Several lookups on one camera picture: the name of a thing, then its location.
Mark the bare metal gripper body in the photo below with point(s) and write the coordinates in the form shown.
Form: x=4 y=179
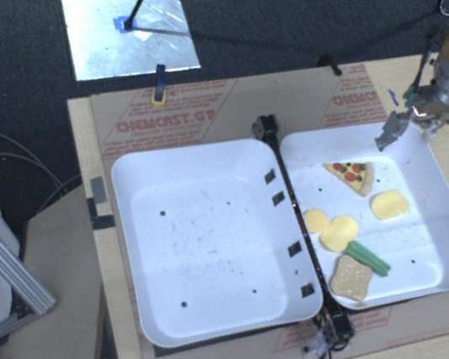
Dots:
x=446 y=105

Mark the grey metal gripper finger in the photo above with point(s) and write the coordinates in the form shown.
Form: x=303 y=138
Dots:
x=430 y=133
x=391 y=130

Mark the toy pizza slice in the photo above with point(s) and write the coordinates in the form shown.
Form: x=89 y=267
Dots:
x=354 y=176

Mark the yellow toy crisp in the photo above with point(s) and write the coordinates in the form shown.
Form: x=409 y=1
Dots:
x=338 y=234
x=388 y=205
x=316 y=221

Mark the white plastic tray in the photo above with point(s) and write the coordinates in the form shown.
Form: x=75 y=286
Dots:
x=215 y=252
x=427 y=243

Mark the thin black rod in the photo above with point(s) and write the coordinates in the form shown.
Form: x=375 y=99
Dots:
x=298 y=213

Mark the green toy celery stick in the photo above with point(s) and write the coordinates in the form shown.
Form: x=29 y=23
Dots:
x=367 y=258

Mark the brown toy toast slice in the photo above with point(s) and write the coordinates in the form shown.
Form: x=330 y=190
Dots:
x=350 y=279

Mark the brown cardboard board, red print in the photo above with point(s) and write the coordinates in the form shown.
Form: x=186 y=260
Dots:
x=212 y=108

